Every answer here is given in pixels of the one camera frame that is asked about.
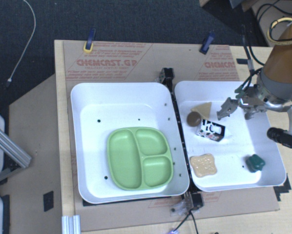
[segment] black mat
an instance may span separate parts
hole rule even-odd
[[[251,10],[231,8],[229,0],[27,0],[36,15],[36,31],[8,89],[4,84],[33,30],[33,16],[22,0],[0,0],[0,112],[54,74],[54,40],[86,40],[91,27],[96,40],[202,43],[210,31],[214,44],[241,45],[241,24],[253,46]]]

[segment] green divided plate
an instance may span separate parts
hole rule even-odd
[[[173,177],[173,162],[166,137],[148,127],[121,128],[107,141],[113,181],[124,190],[164,186]]]

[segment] wooden table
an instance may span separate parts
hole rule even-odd
[[[56,88],[57,88],[57,110],[59,128],[59,151],[60,151],[60,173],[61,173],[61,193],[62,193],[62,214],[67,216],[75,215],[74,194],[71,170],[71,154],[69,140],[69,126],[67,113],[67,94],[65,83],[64,51],[63,40],[55,41],[55,65],[56,65]],[[246,58],[243,47],[230,47],[234,60]],[[255,55],[265,61],[271,48],[255,47]],[[245,65],[235,62],[240,80],[245,80],[248,69]],[[288,128],[288,118],[286,114],[280,115],[275,112],[268,112],[271,125],[283,129]],[[279,145],[285,168],[292,187],[292,149]],[[248,233],[248,234],[292,234],[292,190],[288,194],[281,195],[279,202],[280,210],[276,212],[266,212],[259,214],[244,214],[224,216],[217,218],[200,219],[197,221],[200,234]],[[101,231],[83,232],[87,234],[113,234],[113,233],[168,233],[175,228],[178,223],[162,223],[155,225],[144,225],[136,227],[126,227]],[[186,221],[179,229],[181,233],[195,233],[193,221]]]

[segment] brown round object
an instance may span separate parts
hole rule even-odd
[[[201,122],[201,115],[198,112],[190,112],[187,116],[187,124],[191,127],[196,127]]]

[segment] beige triangular object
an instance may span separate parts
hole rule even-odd
[[[196,107],[193,107],[191,109],[191,111],[200,113],[200,115],[203,119],[209,119],[210,110],[211,110],[211,103],[212,102],[207,102],[207,103],[198,105]]]

